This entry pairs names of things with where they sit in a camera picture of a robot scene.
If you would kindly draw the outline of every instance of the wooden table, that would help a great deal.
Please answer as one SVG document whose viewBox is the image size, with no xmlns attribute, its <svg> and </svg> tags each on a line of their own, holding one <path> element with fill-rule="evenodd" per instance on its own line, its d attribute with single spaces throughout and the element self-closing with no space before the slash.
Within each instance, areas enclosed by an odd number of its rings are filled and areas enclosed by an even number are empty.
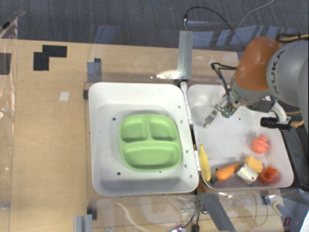
<svg viewBox="0 0 309 232">
<path fill-rule="evenodd" d="M 50 58 L 49 71 L 34 71 L 33 53 L 41 52 L 43 44 L 67 46 L 67 57 Z M 176 69 L 178 49 L 18 41 L 10 232 L 72 232 L 74 216 L 86 214 L 89 195 L 83 91 L 87 62 L 94 57 L 101 58 L 104 73 L 151 76 Z M 237 65 L 238 60 L 231 52 L 194 50 L 193 75 L 218 82 L 209 66 L 212 61 Z M 68 101 L 59 100 L 62 92 L 69 93 Z M 177 224 L 176 220 L 162 226 L 147 222 L 139 212 L 149 203 L 129 200 L 129 203 L 127 199 L 119 201 L 124 202 L 122 206 L 107 206 L 104 212 L 127 216 L 125 206 L 134 222 L 140 225 L 121 230 L 125 224 L 117 224 L 115 219 L 114 224 L 118 226 L 115 231 L 158 231 L 158 228 L 166 231 Z M 153 209 L 164 210 L 161 199 L 154 197 L 152 200 Z M 201 218 L 201 226 L 207 231 L 216 231 L 209 215 L 205 216 Z M 258 216 L 263 221 L 266 215 Z M 269 213 L 266 218 L 262 227 L 253 226 L 249 230 L 282 230 L 278 216 Z M 232 218 L 241 231 L 249 228 L 245 228 L 246 220 L 249 222 L 252 217 L 241 215 L 241 211 Z"/>
</svg>

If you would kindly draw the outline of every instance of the white tray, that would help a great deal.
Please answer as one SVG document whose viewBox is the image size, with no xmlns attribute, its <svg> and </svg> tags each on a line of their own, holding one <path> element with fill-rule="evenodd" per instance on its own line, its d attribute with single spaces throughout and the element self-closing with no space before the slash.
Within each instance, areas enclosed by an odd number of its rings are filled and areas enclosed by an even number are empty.
<svg viewBox="0 0 309 232">
<path fill-rule="evenodd" d="M 104 196 L 191 192 L 198 172 L 183 93 L 174 85 L 96 83 L 89 90 L 92 181 Z M 123 163 L 119 127 L 129 115 L 155 113 L 171 118 L 179 131 L 183 159 L 174 169 L 136 172 Z"/>
<path fill-rule="evenodd" d="M 261 117 L 275 116 L 274 113 L 253 112 L 240 107 L 230 118 L 219 115 L 206 129 L 201 127 L 204 118 L 214 109 L 224 93 L 223 87 L 219 85 L 193 85 L 188 90 L 197 146 L 204 145 L 212 176 L 216 168 L 220 169 L 235 162 L 244 162 L 247 156 L 255 157 L 262 161 L 264 167 L 269 165 L 276 168 L 278 172 L 268 184 L 256 181 L 248 186 L 234 174 L 226 181 L 217 181 L 214 185 L 207 183 L 208 186 L 216 190 L 269 189 L 290 186 L 294 174 L 282 135 L 277 129 L 260 126 Z M 260 134 L 265 135 L 270 144 L 264 154 L 257 154 L 251 150 L 252 139 Z"/>
</svg>

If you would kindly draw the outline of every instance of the pink rubber toy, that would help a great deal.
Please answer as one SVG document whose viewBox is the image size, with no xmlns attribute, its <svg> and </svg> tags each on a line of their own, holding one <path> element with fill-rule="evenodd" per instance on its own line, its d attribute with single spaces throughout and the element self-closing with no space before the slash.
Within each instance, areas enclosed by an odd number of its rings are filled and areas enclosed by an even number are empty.
<svg viewBox="0 0 309 232">
<path fill-rule="evenodd" d="M 259 135 L 257 139 L 252 140 L 252 150 L 255 153 L 262 154 L 264 153 L 269 144 L 267 143 L 267 137 L 263 135 Z"/>
</svg>

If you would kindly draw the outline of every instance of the carrot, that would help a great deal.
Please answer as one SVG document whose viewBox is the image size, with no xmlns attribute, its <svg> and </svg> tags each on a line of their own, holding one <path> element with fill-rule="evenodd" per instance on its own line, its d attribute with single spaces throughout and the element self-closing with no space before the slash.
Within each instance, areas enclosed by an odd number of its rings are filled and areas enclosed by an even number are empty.
<svg viewBox="0 0 309 232">
<path fill-rule="evenodd" d="M 219 169 L 216 172 L 216 177 L 218 180 L 227 180 L 233 173 L 235 173 L 236 169 L 240 166 L 240 163 L 234 163 L 232 165 L 226 166 L 224 168 Z"/>
</svg>

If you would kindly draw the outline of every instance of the green plate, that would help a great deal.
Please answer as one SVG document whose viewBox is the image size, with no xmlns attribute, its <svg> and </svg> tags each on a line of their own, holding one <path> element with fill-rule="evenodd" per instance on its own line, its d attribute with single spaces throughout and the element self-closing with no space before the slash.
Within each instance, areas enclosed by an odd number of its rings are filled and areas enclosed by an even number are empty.
<svg viewBox="0 0 309 232">
<path fill-rule="evenodd" d="M 121 156 L 126 166 L 140 172 L 160 172 L 176 167 L 182 147 L 175 123 L 157 114 L 126 117 L 119 130 Z"/>
</svg>

